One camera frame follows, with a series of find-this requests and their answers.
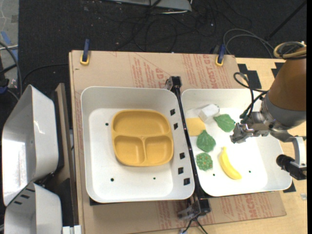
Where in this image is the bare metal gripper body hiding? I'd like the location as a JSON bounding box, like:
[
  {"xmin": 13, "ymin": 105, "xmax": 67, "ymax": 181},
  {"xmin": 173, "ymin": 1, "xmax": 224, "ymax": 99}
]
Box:
[{"xmin": 240, "ymin": 111, "xmax": 278, "ymax": 137}]

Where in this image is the green lettuce leaf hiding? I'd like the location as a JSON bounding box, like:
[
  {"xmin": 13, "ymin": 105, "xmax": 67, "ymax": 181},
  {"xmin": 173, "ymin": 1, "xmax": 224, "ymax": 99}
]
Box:
[
  {"xmin": 213, "ymin": 114, "xmax": 236, "ymax": 133},
  {"xmin": 196, "ymin": 129, "xmax": 217, "ymax": 153}
]

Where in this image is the yellow banana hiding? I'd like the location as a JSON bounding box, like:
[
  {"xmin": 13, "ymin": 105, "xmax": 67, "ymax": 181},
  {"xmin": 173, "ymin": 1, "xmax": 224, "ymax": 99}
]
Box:
[{"xmin": 218, "ymin": 146, "xmax": 243, "ymax": 181}]

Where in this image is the white plastic tray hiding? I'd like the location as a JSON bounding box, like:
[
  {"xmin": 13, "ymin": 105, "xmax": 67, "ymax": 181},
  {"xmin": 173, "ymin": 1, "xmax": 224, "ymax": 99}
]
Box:
[
  {"xmin": 80, "ymin": 86, "xmax": 195, "ymax": 204},
  {"xmin": 3, "ymin": 182, "xmax": 63, "ymax": 234},
  {"xmin": 1, "ymin": 84, "xmax": 59, "ymax": 206},
  {"xmin": 180, "ymin": 88, "xmax": 293, "ymax": 197}
]

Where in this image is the white carton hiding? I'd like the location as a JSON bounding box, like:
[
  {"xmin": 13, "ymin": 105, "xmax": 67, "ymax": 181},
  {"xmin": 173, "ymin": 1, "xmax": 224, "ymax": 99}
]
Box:
[{"xmin": 197, "ymin": 103, "xmax": 220, "ymax": 122}]

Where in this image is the green peas heap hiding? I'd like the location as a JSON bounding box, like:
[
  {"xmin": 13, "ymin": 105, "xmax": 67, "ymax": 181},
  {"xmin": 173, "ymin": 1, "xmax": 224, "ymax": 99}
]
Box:
[{"xmin": 195, "ymin": 152, "xmax": 214, "ymax": 172}]

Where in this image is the yellow cheese slice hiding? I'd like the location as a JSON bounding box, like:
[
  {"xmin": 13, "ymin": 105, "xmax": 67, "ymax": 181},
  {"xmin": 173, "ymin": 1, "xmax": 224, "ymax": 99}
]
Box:
[{"xmin": 185, "ymin": 117, "xmax": 207, "ymax": 137}]

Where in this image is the thin black and white rod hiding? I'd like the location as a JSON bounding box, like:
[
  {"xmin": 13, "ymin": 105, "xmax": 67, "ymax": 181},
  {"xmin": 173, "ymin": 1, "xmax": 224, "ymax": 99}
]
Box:
[{"xmin": 173, "ymin": 86, "xmax": 203, "ymax": 204}]

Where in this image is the yellow divided plate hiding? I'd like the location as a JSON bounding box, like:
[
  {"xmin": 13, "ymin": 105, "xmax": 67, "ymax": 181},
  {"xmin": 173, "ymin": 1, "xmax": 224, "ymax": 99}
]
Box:
[{"xmin": 111, "ymin": 109, "xmax": 175, "ymax": 167}]

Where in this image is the brown cardboard board red print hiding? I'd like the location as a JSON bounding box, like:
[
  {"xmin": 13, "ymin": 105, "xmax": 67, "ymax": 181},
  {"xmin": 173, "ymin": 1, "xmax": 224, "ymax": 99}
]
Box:
[{"xmin": 69, "ymin": 50, "xmax": 287, "ymax": 234}]

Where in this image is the black cylinder on white bracket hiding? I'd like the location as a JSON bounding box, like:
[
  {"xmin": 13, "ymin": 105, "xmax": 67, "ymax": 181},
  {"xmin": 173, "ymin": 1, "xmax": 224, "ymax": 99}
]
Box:
[{"xmin": 275, "ymin": 135, "xmax": 307, "ymax": 180}]

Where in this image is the black block with thin wires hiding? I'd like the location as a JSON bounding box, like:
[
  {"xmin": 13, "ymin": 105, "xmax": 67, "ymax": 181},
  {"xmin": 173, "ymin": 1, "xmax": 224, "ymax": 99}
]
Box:
[
  {"xmin": 177, "ymin": 198, "xmax": 212, "ymax": 219},
  {"xmin": 165, "ymin": 76, "xmax": 183, "ymax": 91}
]

